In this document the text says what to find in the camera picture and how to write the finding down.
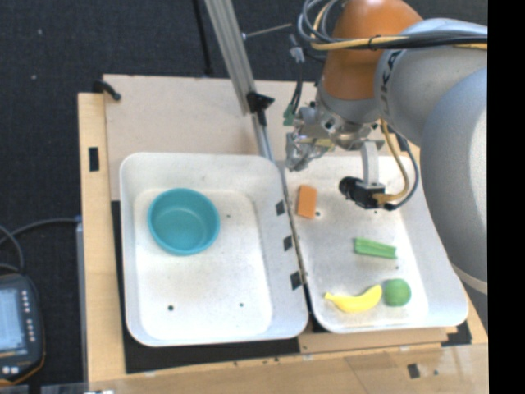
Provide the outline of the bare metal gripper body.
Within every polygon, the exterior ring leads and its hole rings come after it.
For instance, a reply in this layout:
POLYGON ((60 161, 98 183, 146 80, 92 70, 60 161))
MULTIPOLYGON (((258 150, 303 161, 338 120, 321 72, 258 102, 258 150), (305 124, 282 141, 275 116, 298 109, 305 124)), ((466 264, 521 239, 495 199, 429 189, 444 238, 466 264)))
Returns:
POLYGON ((292 122, 300 143, 359 150, 374 127, 373 122, 357 123, 321 106, 303 107, 292 122))

